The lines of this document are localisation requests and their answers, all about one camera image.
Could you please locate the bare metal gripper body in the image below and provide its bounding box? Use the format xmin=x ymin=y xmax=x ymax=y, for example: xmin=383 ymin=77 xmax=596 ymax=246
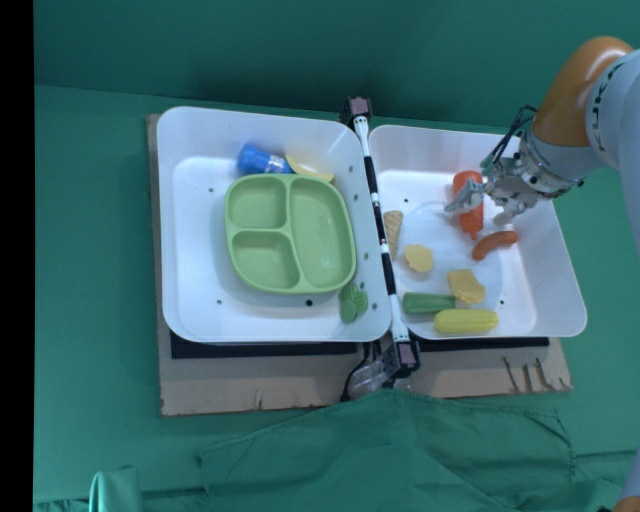
xmin=482 ymin=155 xmax=552 ymax=208

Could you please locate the orange bottle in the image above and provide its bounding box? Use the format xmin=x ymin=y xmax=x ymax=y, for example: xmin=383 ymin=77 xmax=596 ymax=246
xmin=452 ymin=169 xmax=486 ymax=242

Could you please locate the orange sausage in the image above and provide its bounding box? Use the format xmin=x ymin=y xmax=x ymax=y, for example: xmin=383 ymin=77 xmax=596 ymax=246
xmin=471 ymin=229 xmax=520 ymax=262

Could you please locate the white plastic tray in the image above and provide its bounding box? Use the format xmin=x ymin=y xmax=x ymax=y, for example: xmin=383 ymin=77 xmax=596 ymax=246
xmin=368 ymin=124 xmax=589 ymax=341
xmin=156 ymin=105 xmax=393 ymax=345

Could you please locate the yellow round biscuit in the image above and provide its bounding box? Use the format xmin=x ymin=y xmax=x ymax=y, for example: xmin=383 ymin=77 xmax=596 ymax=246
xmin=403 ymin=243 xmax=435 ymax=274

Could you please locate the beige waffle cone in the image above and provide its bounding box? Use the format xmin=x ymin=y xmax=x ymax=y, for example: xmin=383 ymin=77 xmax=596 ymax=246
xmin=382 ymin=209 xmax=405 ymax=262

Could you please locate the yellow crinkled crisp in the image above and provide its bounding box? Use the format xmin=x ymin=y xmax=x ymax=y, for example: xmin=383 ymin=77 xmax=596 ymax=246
xmin=446 ymin=268 xmax=487 ymax=306

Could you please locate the black and white thin rod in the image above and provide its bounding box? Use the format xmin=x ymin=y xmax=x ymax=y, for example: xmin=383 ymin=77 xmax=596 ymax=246
xmin=352 ymin=115 xmax=413 ymax=346

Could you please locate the green toy pepper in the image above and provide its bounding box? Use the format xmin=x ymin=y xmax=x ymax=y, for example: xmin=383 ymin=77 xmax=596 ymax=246
xmin=401 ymin=291 xmax=458 ymax=316

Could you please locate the yellow corn cob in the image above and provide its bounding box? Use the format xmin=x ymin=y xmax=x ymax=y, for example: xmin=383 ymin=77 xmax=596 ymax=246
xmin=433 ymin=307 xmax=500 ymax=336

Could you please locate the green toy lettuce leaf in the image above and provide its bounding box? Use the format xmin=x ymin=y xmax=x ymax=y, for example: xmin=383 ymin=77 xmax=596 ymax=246
xmin=338 ymin=282 xmax=370 ymax=325

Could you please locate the yellow fruit slice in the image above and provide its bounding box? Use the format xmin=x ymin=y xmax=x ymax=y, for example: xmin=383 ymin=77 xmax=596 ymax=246
xmin=284 ymin=153 xmax=336 ymax=184

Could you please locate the green divided plate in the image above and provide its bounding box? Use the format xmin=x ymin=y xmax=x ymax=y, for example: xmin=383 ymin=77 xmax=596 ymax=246
xmin=223 ymin=172 xmax=358 ymax=295

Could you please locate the blue bottle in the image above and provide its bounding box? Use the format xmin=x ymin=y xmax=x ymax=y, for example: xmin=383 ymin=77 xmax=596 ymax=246
xmin=236 ymin=142 xmax=295 ymax=177

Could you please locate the green folded cloth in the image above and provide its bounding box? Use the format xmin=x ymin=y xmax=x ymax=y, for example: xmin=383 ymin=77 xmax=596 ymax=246
xmin=196 ymin=388 xmax=629 ymax=512

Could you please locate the brown cardboard board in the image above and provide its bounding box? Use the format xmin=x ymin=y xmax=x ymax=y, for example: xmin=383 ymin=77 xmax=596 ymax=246
xmin=146 ymin=113 xmax=574 ymax=418

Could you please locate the black block with wires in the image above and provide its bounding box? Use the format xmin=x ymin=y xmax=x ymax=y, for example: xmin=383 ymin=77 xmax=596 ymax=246
xmin=383 ymin=340 xmax=422 ymax=379
xmin=340 ymin=95 xmax=374 ymax=126

